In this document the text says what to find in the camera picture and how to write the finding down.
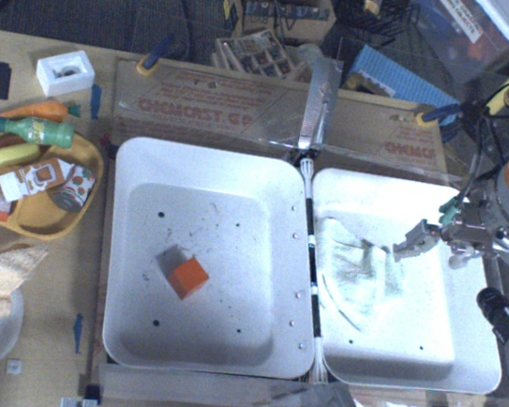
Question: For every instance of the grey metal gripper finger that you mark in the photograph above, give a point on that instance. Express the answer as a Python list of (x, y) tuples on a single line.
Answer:
[(412, 240), (429, 240)]

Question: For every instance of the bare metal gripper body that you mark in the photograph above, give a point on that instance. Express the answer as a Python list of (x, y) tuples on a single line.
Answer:
[(469, 227)]

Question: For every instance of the white crumpled cloth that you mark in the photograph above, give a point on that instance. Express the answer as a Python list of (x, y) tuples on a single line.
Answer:
[(353, 269)]

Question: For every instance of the white plastic tray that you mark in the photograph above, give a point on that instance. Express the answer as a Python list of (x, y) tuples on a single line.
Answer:
[(413, 312), (214, 220)]

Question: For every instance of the blue ribbed sheet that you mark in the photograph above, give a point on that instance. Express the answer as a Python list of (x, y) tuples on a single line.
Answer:
[(396, 77)]

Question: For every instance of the orange cube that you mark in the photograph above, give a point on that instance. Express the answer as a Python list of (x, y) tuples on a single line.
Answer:
[(189, 277)]

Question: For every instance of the brown cardboard board red print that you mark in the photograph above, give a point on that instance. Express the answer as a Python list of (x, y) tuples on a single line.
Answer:
[(193, 108)]

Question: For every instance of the brown cardboard box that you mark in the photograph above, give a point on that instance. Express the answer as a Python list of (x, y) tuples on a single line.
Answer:
[(283, 8)]

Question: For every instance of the small can with red dots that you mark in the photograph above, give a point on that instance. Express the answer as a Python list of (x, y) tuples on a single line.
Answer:
[(74, 190)]

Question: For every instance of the yellow divided plate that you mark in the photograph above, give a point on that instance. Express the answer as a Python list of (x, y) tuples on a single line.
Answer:
[(39, 218)]

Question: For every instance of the white and brown carton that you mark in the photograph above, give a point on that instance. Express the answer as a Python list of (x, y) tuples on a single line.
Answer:
[(33, 176)]

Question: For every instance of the white foam box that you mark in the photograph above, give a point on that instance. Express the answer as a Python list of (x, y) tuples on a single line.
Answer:
[(63, 74)]

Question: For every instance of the green bottle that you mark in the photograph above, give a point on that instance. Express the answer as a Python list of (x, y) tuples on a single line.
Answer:
[(38, 131)]

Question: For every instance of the orange carrot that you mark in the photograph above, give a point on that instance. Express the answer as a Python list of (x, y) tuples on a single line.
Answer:
[(41, 109)]

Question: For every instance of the yellow banana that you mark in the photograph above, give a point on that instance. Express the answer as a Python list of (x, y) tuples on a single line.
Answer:
[(8, 155)]

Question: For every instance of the brown sausage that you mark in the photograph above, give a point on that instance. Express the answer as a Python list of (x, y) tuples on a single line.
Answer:
[(4, 140)]

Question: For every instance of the black cylinder on white bracket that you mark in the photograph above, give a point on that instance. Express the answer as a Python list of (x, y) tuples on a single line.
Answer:
[(499, 310)]

